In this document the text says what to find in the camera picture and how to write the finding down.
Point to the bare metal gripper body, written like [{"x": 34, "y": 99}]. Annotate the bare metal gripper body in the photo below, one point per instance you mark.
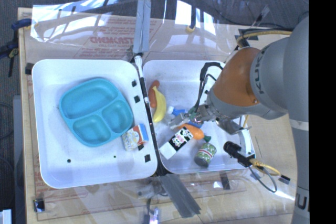
[{"x": 204, "y": 114}]

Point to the orange sausage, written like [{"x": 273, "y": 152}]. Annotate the orange sausage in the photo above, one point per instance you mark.
[{"x": 151, "y": 101}]

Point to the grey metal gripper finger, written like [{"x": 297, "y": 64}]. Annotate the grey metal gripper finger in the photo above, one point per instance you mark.
[{"x": 178, "y": 121}]

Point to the orange carrot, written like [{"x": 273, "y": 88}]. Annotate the orange carrot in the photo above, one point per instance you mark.
[{"x": 197, "y": 132}]

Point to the blue divided plate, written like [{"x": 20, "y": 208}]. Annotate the blue divided plate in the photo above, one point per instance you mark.
[{"x": 92, "y": 102}]

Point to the black cylinder on white bracket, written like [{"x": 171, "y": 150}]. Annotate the black cylinder on white bracket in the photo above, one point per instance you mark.
[{"x": 237, "y": 152}]

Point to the cow print milk carton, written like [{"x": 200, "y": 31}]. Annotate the cow print milk carton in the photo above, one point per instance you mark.
[{"x": 174, "y": 143}]

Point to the brown cardboard board red print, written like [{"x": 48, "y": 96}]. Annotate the brown cardboard board red print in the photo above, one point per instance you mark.
[{"x": 78, "y": 202}]

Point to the green can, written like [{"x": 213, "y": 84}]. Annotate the green can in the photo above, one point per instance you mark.
[{"x": 206, "y": 153}]

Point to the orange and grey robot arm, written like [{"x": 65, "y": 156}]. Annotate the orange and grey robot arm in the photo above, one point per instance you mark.
[{"x": 275, "y": 81}]

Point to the white plastic tray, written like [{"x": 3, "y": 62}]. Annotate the white plastic tray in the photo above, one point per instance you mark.
[
  {"x": 78, "y": 165},
  {"x": 181, "y": 81}
]

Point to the blue bottle with white cap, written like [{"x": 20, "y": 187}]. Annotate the blue bottle with white cap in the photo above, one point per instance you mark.
[{"x": 178, "y": 112}]

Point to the yellow banana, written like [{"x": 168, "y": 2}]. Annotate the yellow banana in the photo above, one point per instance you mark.
[{"x": 160, "y": 106}]

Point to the white and orange small carton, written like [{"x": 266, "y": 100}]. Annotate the white and orange small carton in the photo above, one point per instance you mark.
[{"x": 134, "y": 137}]

